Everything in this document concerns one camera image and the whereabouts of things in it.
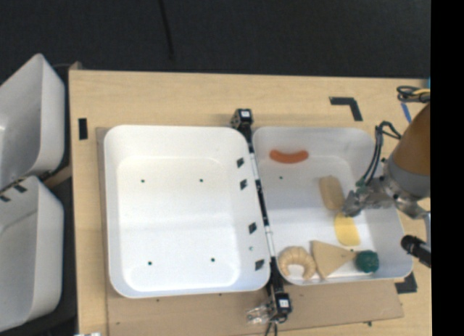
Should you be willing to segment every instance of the teal round object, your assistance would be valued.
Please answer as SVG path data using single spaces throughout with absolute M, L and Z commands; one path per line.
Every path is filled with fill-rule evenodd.
M 365 273 L 374 273 L 378 270 L 378 255 L 374 251 L 361 251 L 356 257 L 356 267 Z

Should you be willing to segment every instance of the wooden table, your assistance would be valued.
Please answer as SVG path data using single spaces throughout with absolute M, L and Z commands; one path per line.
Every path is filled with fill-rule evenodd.
M 262 335 L 244 312 L 262 292 L 131 300 L 119 296 L 105 272 L 96 129 L 119 124 L 228 126 L 237 108 L 249 108 L 254 127 L 356 127 L 373 135 L 391 121 L 403 132 L 396 98 L 409 79 L 326 78 L 198 73 L 137 73 L 72 69 L 69 74 L 71 167 L 80 333 L 119 335 Z M 354 98 L 362 116 L 330 97 Z M 408 104 L 414 116 L 422 104 Z M 386 139 L 384 156 L 396 141 Z M 400 215 L 406 234 L 426 238 L 422 221 Z M 393 280 L 286 288 L 295 311 L 279 334 L 431 335 L 431 270 L 414 260 L 418 291 L 398 295 Z

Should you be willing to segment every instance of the robotic arm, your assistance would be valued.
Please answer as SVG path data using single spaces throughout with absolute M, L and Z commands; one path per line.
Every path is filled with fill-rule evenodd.
M 384 131 L 388 126 L 394 132 Z M 383 135 L 399 139 L 398 145 L 384 163 L 383 175 L 373 174 L 380 158 Z M 356 190 L 349 192 L 342 208 L 346 216 L 356 216 L 366 208 L 387 208 L 394 205 L 411 218 L 422 218 L 426 224 L 427 242 L 406 236 L 401 244 L 420 262 L 431 267 L 431 213 L 419 206 L 418 201 L 430 197 L 430 102 L 418 113 L 399 135 L 389 122 L 376 126 L 376 151 L 366 174 L 357 182 Z

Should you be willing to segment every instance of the brown cylinder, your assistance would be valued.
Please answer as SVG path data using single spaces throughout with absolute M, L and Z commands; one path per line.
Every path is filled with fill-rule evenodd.
M 393 160 L 408 172 L 430 176 L 430 103 L 406 128 L 393 151 Z

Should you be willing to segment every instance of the triangular wedge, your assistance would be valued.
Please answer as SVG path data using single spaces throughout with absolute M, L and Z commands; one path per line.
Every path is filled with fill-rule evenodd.
M 352 251 L 318 240 L 313 240 L 311 245 L 318 273 L 324 279 L 343 264 L 356 258 L 356 253 Z

